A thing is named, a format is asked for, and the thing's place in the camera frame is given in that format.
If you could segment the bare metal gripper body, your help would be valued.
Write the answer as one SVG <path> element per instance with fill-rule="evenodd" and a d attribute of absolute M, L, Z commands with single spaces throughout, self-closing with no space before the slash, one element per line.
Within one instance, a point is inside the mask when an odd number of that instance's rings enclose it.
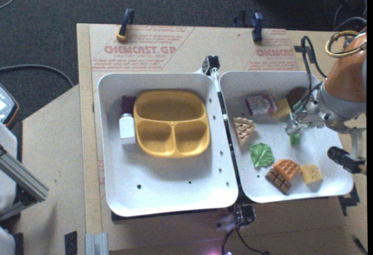
<path fill-rule="evenodd" d="M 335 97 L 318 96 L 298 101 L 294 105 L 294 121 L 306 128 L 327 127 L 336 132 L 347 132 L 347 101 Z"/>

